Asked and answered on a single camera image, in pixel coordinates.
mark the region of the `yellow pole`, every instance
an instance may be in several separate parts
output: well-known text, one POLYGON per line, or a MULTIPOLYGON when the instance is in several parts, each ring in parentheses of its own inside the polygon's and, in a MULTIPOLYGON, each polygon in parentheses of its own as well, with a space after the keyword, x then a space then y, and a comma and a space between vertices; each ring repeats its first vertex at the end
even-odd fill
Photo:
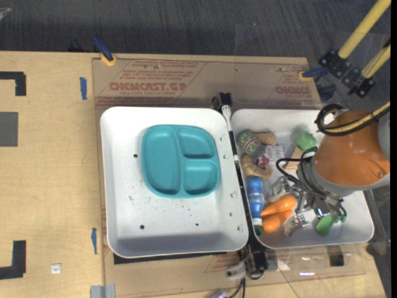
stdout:
POLYGON ((377 23, 382 14, 389 8, 391 0, 378 0, 368 14, 355 28, 352 35, 347 39, 345 44, 338 51, 340 58, 348 58, 356 46, 361 42, 369 30, 377 23))
POLYGON ((380 67, 385 64, 385 62, 390 58, 391 55, 391 44, 389 44, 386 48, 382 48, 370 62, 365 65, 363 68, 361 75, 365 78, 371 78, 380 67))

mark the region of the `wooden table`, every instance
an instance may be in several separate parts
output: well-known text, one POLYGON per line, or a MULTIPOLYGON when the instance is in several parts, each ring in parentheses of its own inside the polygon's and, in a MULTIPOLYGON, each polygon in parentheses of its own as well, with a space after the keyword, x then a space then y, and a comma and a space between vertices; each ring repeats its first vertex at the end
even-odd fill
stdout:
MULTIPOLYGON (((116 56, 234 60, 220 56, 116 56)), ((22 278, 0 280, 0 297, 89 297, 92 285, 103 286, 112 278, 105 272, 102 247, 93 58, 98 58, 98 54, 0 52, 0 71, 21 71, 27 77, 26 96, 15 95, 13 80, 0 80, 0 112, 18 113, 17 147, 0 147, 0 268, 11 266, 13 241, 26 241, 25 273, 22 278), (87 80, 86 100, 82 100, 80 77, 87 80), (91 237, 93 228, 97 232, 97 253, 91 237), (61 265, 61 273, 51 272, 53 264, 61 265)), ((362 266, 356 270, 365 272, 290 284, 283 278, 278 278, 279 284, 255 286, 259 283, 249 282, 246 294, 329 297, 332 292, 333 298, 384 297, 372 257, 358 251, 355 259, 357 266, 362 266)), ((182 264, 186 270, 189 266, 194 271, 196 263, 202 264, 200 258, 188 262, 187 266, 182 264)), ((142 270, 155 265, 139 264, 142 270)), ((162 261, 158 266, 167 264, 162 261)), ((132 270, 128 277, 140 284, 140 293, 122 292, 116 281, 120 297, 204 297, 208 290, 216 288, 214 277, 225 278, 222 272, 216 276, 186 273, 184 290, 156 292, 152 289, 161 282, 160 276, 153 273, 151 279, 141 279, 147 274, 141 274, 138 268, 132 270), (196 293, 179 294, 189 291, 196 293)))

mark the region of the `carrot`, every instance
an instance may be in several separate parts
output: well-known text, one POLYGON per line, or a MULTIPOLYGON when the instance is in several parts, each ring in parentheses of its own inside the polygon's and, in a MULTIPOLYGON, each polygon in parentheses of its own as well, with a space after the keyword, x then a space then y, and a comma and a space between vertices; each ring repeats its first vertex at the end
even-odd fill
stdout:
POLYGON ((262 221, 262 227, 266 234, 273 233, 278 230, 283 223, 290 218, 293 214, 293 210, 287 210, 285 212, 280 212, 276 214, 272 214, 262 221))
POLYGON ((297 204, 297 199, 291 195, 283 196, 277 201, 270 203, 266 206, 262 212, 261 216, 266 216, 270 214, 275 214, 279 212, 284 212, 286 210, 292 209, 297 204))

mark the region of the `teal divided plate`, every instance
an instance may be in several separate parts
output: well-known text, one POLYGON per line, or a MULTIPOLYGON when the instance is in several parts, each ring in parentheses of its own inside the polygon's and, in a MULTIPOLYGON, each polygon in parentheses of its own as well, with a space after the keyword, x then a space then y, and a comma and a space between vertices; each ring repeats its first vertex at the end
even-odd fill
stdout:
POLYGON ((150 127, 143 136, 141 160, 145 183, 159 196, 206 196, 220 182, 215 142, 198 127, 150 127))

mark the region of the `white plastic tray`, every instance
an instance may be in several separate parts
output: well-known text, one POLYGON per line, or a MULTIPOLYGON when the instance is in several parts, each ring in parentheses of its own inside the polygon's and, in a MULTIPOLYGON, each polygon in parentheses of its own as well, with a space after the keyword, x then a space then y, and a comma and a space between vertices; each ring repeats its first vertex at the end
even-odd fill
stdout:
POLYGON ((246 244, 246 215, 221 114, 211 109, 113 107, 102 114, 100 129, 107 238, 114 253, 137 258, 236 251, 246 244), (200 127, 213 137, 221 171, 214 192, 171 199, 146 186, 140 160, 142 138, 149 127, 165 124, 200 127))
MULTIPOLYGON (((317 114, 318 111, 308 110, 241 109, 232 115, 231 122, 236 138, 245 130, 275 133, 277 144, 284 147, 285 155, 289 157, 295 149, 294 138, 301 130, 312 133, 317 143, 320 143, 323 135, 317 132, 314 123, 317 114)), ((238 154, 240 158, 244 154, 240 147, 238 147, 238 154)), ((270 191, 271 185, 281 175, 277 169, 274 169, 272 177, 264 184, 265 190, 270 191)), ((374 226, 363 192, 356 191, 344 197, 343 206, 347 211, 347 220, 334 225, 326 237, 319 236, 314 226, 309 226, 295 232, 291 237, 286 237, 281 228, 272 234, 262 234, 258 239, 269 248, 297 248, 369 241, 373 236, 374 226)), ((310 222, 314 221, 314 211, 305 212, 305 217, 310 222)))

